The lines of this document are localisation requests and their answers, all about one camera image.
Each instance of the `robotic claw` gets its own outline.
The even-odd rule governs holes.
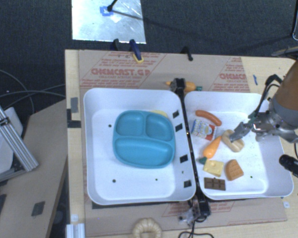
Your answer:
[[[257,141],[263,140],[267,135],[277,135],[289,143],[298,144],[298,135],[295,133],[295,130],[298,129],[298,47],[276,52],[275,55],[288,56],[295,59],[296,62],[290,68],[284,80],[281,80],[277,75],[272,75],[266,80],[258,107],[248,116],[249,121],[247,123],[241,122],[236,127],[234,133],[230,135],[231,142],[253,131],[256,133]],[[279,89],[270,99],[268,110],[259,112],[261,104],[272,86],[277,86]],[[282,155],[279,162],[298,177],[297,159]]]

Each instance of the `toy hot dog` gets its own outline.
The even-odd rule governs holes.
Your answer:
[[[195,115],[198,117],[204,117],[208,120],[210,120],[211,122],[213,122],[216,126],[221,126],[222,121],[220,119],[218,119],[215,115],[204,111],[204,110],[196,110],[195,111]]]

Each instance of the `cardboard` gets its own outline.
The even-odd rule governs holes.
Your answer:
[[[85,234],[87,237],[130,234],[141,218],[152,217],[166,230],[188,228],[178,214],[189,209],[187,202],[138,206],[95,206],[86,192],[86,156],[83,96],[93,87],[168,89],[166,81],[185,78],[204,91],[249,92],[240,57],[193,56],[143,53],[137,64],[131,52],[79,51],[79,85],[84,177]],[[285,221],[280,198],[259,198],[211,203],[212,214],[196,227],[217,227]]]

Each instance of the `beige donut-shaped object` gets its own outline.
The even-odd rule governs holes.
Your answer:
[[[161,227],[152,218],[141,219],[137,224],[135,224],[133,229],[134,238],[141,238],[141,234],[146,232],[154,233],[154,238],[162,237]]]

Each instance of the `orange carrot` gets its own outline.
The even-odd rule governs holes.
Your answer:
[[[222,121],[220,119],[218,119],[215,115],[204,111],[204,110],[196,110],[195,111],[195,115],[198,117],[204,117],[208,120],[210,120],[211,122],[213,122],[216,126],[221,126],[222,125]]]
[[[219,147],[221,138],[222,138],[221,136],[217,137],[203,150],[204,157],[207,157],[208,159],[210,159],[215,155]]]

